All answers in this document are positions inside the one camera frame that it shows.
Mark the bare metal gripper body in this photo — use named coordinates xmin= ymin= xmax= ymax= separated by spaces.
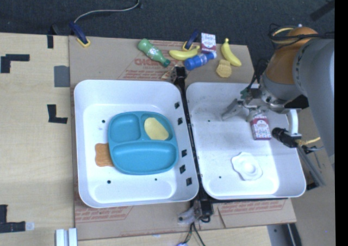
xmin=238 ymin=87 xmax=286 ymax=113

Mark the red and white carton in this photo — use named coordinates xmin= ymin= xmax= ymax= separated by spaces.
xmin=249 ymin=111 xmax=272 ymax=140
xmin=201 ymin=32 xmax=217 ymax=54

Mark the white plastic tray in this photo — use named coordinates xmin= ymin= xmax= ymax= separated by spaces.
xmin=185 ymin=81 xmax=307 ymax=200
xmin=73 ymin=79 xmax=200 ymax=208

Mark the yellow waffle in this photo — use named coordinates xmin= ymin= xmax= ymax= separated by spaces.
xmin=215 ymin=59 xmax=233 ymax=78

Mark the white fried egg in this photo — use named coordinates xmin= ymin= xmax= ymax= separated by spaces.
xmin=231 ymin=151 xmax=264 ymax=182

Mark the yellow banana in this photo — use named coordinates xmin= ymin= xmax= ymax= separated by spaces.
xmin=220 ymin=38 xmax=243 ymax=67
xmin=169 ymin=45 xmax=201 ymax=61

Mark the blue bottle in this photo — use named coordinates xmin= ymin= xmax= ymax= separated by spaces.
xmin=184 ymin=51 xmax=218 ymax=71

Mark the pizza slice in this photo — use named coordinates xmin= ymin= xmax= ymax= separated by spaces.
xmin=160 ymin=67 xmax=177 ymax=81

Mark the yellow oval chip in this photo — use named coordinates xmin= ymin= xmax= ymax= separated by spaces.
xmin=144 ymin=117 xmax=170 ymax=141

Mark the green bottle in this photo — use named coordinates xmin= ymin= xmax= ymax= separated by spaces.
xmin=137 ymin=38 xmax=171 ymax=68

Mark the blue divided plate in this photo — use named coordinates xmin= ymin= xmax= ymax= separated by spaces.
xmin=107 ymin=110 xmax=179 ymax=176

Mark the brown cardboard board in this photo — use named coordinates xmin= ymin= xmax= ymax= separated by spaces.
xmin=68 ymin=35 xmax=297 ymax=241

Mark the orange biscuit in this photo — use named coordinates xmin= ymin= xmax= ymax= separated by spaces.
xmin=95 ymin=143 xmax=115 ymax=168

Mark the black cylinder on white bracket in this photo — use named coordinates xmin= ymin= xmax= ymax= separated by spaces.
xmin=271 ymin=94 xmax=310 ymax=149

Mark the black block with wires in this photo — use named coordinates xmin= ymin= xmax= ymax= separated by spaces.
xmin=178 ymin=198 xmax=214 ymax=225
xmin=171 ymin=66 xmax=187 ymax=85

